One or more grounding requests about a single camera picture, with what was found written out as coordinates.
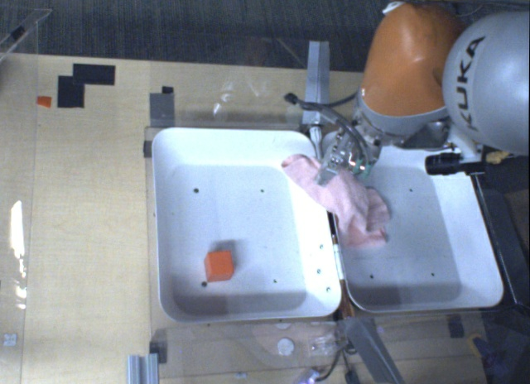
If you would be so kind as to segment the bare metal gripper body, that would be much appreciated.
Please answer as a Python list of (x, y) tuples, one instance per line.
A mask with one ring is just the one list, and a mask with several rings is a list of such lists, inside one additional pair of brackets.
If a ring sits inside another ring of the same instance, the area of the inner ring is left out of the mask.
[(345, 170), (368, 177), (382, 150), (382, 133), (363, 122), (337, 127), (327, 148), (327, 170), (333, 175)]

